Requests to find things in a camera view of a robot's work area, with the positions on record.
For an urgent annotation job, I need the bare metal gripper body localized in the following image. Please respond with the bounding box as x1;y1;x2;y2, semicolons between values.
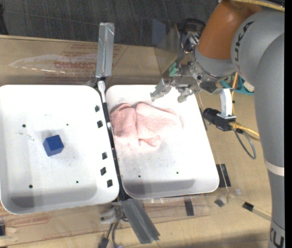
173;61;227;95

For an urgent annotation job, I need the white plastic tray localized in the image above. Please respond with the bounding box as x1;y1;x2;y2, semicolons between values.
104;84;220;199
0;84;120;215

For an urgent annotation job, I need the brown cardboard board red print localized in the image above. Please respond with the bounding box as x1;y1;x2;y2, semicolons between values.
0;34;213;247

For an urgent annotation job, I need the pink cloth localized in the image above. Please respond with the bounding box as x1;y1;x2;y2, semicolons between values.
109;101;184;148

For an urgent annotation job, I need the blue cube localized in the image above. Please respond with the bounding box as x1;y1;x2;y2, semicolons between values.
42;134;65;157

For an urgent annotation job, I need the teal plastic container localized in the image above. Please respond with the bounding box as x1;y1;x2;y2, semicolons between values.
219;75;255;96

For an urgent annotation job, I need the thin black and white rod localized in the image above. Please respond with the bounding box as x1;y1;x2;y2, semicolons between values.
97;80;124;202

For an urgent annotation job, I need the black cylinder on white bracket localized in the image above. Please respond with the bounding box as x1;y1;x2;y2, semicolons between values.
202;88;237;132

